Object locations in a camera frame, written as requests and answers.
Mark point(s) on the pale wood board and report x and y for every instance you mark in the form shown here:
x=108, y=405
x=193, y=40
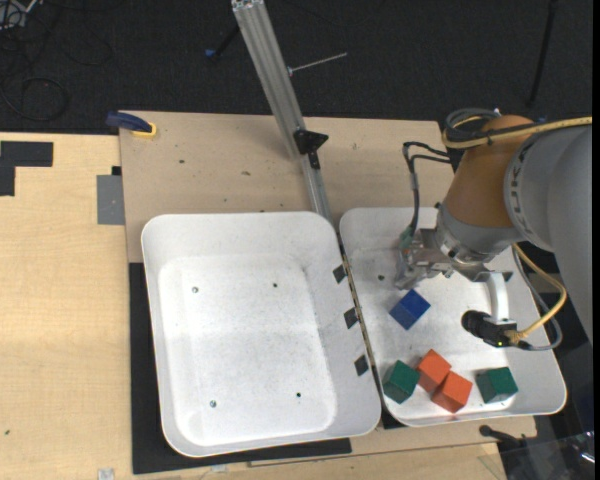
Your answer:
x=215, y=168

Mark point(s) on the orange cube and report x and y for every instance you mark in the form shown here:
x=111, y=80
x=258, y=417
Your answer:
x=434, y=369
x=453, y=393

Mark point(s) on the green cube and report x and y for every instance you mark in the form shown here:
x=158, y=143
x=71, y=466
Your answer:
x=497, y=384
x=401, y=381

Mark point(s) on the black cylinder on white bracket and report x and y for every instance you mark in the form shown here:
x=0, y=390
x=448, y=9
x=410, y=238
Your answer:
x=490, y=328

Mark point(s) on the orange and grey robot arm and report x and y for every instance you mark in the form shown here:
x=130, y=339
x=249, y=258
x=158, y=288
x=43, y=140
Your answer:
x=540, y=183

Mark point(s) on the blue cube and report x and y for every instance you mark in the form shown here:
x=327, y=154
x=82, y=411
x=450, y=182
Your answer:
x=409, y=310

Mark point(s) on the white plastic tray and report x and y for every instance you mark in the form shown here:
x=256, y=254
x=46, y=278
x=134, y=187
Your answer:
x=250, y=338
x=450, y=333

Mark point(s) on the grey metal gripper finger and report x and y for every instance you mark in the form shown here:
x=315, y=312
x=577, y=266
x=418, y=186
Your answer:
x=423, y=274
x=404, y=277

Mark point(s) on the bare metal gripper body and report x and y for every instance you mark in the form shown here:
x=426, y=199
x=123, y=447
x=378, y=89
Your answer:
x=432, y=253

